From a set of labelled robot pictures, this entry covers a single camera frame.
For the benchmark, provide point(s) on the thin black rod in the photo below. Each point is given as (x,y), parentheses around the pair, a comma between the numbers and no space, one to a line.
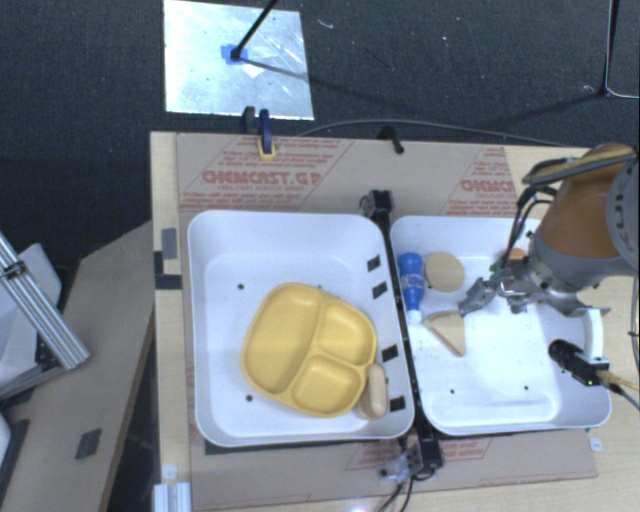
(406,330)

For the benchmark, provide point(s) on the small orange toy food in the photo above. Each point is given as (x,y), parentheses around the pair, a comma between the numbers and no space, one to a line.
(518,254)

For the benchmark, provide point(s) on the white plastic tray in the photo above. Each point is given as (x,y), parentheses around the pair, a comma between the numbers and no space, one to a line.
(500,380)
(225,350)

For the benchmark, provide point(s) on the brown cardboard board red print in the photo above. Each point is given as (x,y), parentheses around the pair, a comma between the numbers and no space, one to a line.
(320,180)

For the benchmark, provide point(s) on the tan pizza slice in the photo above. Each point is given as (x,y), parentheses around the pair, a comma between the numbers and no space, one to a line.
(450,330)

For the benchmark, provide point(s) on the beige bread roll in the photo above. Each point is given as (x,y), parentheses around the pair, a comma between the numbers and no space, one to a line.
(376,392)

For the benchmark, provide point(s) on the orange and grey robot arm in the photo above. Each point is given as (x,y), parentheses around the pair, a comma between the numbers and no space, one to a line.
(575,225)

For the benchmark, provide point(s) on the black cylinder on white bracket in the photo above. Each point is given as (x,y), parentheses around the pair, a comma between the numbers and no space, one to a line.
(575,357)

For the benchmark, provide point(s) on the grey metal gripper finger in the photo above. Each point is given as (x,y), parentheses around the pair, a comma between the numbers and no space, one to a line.
(475,297)
(517,301)

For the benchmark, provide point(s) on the yellow divided plate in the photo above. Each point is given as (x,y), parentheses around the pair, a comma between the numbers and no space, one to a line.
(300,345)

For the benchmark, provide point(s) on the round beige biscuit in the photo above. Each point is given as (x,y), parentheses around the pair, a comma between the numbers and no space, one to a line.
(444,271)

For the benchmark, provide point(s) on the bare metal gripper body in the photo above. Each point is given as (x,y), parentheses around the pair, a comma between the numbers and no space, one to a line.
(525,282)

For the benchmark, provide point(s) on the blue bottle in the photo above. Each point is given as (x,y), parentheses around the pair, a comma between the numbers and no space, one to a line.
(412,280)

